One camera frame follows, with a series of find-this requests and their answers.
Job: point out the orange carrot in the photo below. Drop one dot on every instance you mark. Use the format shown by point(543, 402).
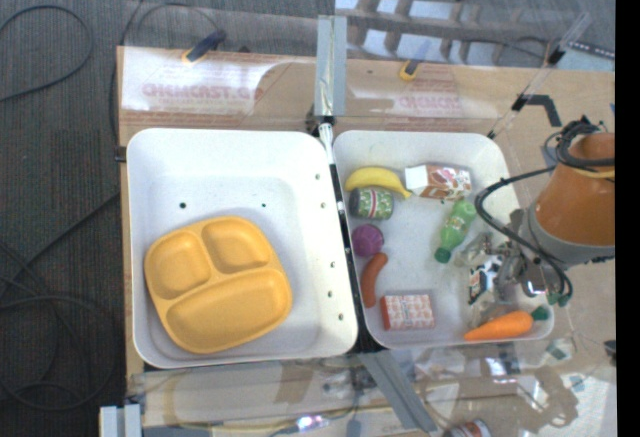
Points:
point(500, 326)

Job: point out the purple grapes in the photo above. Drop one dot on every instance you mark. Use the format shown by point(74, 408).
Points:
point(367, 240)

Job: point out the white and orange juice carton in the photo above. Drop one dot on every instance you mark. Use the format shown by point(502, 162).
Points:
point(440, 182)

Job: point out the yellow divided plate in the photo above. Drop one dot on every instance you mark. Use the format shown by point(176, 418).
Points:
point(220, 295)

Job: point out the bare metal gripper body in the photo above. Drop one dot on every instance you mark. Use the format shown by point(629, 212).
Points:
point(522, 275)

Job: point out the brown sausage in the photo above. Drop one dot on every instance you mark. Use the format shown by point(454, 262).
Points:
point(371, 280)

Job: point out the brown cardboard board red print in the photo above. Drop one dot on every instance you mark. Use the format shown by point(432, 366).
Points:
point(560, 90)

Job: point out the yellow banana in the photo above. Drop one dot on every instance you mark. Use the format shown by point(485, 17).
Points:
point(372, 177)

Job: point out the orange and white packet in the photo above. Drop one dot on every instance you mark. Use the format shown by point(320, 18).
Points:
point(407, 311)

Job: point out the green can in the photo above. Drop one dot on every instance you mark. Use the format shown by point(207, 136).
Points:
point(372, 203)

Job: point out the black and white carton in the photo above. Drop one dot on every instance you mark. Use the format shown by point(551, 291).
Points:
point(481, 281)

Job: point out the white plastic tray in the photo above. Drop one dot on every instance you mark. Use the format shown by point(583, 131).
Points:
point(415, 265)
point(225, 165)

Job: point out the green bottle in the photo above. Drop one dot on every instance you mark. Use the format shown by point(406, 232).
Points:
point(457, 225)

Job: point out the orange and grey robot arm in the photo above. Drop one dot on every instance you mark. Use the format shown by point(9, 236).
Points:
point(575, 205)

